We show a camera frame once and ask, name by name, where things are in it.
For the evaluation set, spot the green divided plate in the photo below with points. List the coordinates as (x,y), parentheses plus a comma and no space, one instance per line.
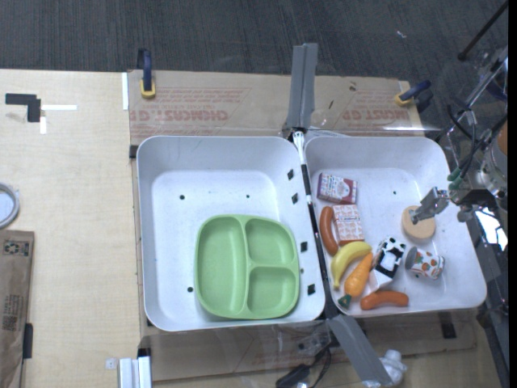
(220,265)

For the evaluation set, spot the orange patterned carton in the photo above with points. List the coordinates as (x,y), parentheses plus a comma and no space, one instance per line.
(348,224)

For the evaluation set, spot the white can with tomato print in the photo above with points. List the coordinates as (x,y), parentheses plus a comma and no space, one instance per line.
(427,263)

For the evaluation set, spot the yellow banana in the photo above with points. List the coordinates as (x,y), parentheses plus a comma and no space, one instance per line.
(347,259)

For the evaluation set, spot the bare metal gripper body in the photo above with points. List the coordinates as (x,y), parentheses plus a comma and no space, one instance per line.
(480,197)

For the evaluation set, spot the orange sausage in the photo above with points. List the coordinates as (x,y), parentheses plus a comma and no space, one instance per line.
(383,300)
(328,230)

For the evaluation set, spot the black and white milk carton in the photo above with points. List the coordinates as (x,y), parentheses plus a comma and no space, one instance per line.
(387,266)

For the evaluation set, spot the brown paper bag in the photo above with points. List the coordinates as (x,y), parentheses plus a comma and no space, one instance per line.
(14,305)

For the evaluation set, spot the brown cardboard board red print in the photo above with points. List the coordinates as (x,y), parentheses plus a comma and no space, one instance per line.
(242,107)

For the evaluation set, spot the orange carrot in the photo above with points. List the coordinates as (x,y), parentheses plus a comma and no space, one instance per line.
(358,278)

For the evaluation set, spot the round tan biscuit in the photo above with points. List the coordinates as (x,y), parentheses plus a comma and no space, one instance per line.
(420,229)

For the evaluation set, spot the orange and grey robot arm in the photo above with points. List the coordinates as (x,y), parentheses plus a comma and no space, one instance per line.
(503,140)

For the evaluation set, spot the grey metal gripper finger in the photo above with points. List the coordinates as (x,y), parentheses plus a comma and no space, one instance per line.
(424,212)
(434,194)

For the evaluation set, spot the pink and white carton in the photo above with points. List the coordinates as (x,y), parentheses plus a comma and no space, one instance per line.
(336,187)

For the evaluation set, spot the crumpled white tissue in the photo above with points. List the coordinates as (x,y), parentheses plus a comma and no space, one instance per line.
(393,365)

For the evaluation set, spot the white plastic tray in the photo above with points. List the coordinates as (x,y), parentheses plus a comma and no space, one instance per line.
(404,164)
(169,233)

